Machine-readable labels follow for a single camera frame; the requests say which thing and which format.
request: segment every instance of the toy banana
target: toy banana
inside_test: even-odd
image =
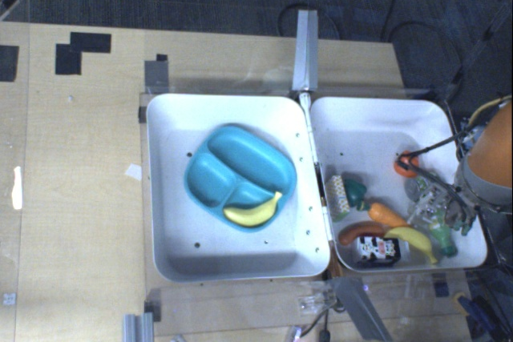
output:
[[[410,227],[396,227],[389,230],[384,238],[399,238],[403,241],[408,242],[412,247],[417,248],[428,256],[432,264],[436,264],[438,261],[433,255],[433,247],[431,241],[420,231],[417,231]]]
[[[226,207],[223,210],[223,214],[226,219],[242,227],[256,227],[266,223],[273,217],[281,196],[280,192],[276,192],[270,200],[254,208]]]

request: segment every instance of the orange cylinder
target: orange cylinder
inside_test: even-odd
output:
[[[468,155],[468,165],[478,177],[511,188],[511,102],[485,127]]]

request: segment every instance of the wooden table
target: wooden table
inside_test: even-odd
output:
[[[56,75],[55,45],[68,44],[72,31],[111,34],[111,52],[83,53],[80,76]],[[0,340],[14,334],[30,342],[121,340],[123,315],[140,314],[147,292],[142,184],[125,174],[131,164],[141,165],[137,114],[144,61],[166,54],[175,90],[268,90],[292,78],[295,41],[2,23],[0,44],[20,47],[16,82],[0,82],[0,159],[8,159],[0,188],[10,186],[15,165],[22,166],[24,188],[22,211],[12,210],[10,197],[0,193],[0,290],[17,293],[15,305],[0,308]],[[393,47],[381,43],[320,41],[319,77],[321,85],[402,87]],[[17,142],[14,149],[7,140]],[[451,291],[467,290],[460,273],[451,275],[459,287]],[[369,279],[390,332],[404,340],[425,330],[440,340],[468,339],[466,322],[450,301],[435,300],[429,281],[415,278]],[[405,284],[412,295],[401,294]],[[387,292],[401,296],[392,308]],[[332,340],[359,340],[347,314],[332,318]],[[229,328],[185,337],[282,342],[286,332]]]

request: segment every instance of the yellow banana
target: yellow banana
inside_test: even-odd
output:
[[[278,200],[282,194],[276,192],[274,196],[254,208],[236,208],[226,207],[223,214],[229,221],[241,225],[242,227],[256,227],[269,221],[276,212]]]
[[[403,241],[407,241],[412,247],[426,254],[432,264],[438,262],[433,255],[433,247],[431,246],[430,239],[420,231],[410,227],[396,227],[390,229],[385,234],[385,238],[399,238]]]

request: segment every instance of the blue plate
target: blue plate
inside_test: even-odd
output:
[[[292,162],[276,148],[236,126],[218,128],[191,157],[185,190],[202,208],[242,231],[258,231],[280,214],[296,187]],[[224,217],[224,207],[253,208],[283,196],[274,216],[258,227],[242,227]]]

